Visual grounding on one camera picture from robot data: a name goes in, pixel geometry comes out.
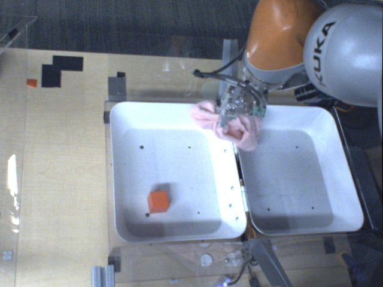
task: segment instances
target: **pink towel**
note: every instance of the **pink towel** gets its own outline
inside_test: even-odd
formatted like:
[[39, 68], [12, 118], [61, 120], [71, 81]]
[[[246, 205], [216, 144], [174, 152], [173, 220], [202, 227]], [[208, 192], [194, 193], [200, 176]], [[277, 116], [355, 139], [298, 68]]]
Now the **pink towel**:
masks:
[[201, 128], [213, 130], [218, 138], [231, 141], [244, 151], [253, 151], [257, 148], [257, 139], [262, 125], [260, 117], [238, 115], [225, 127], [219, 127], [220, 115], [215, 112], [213, 100], [204, 100], [193, 105], [190, 116]]

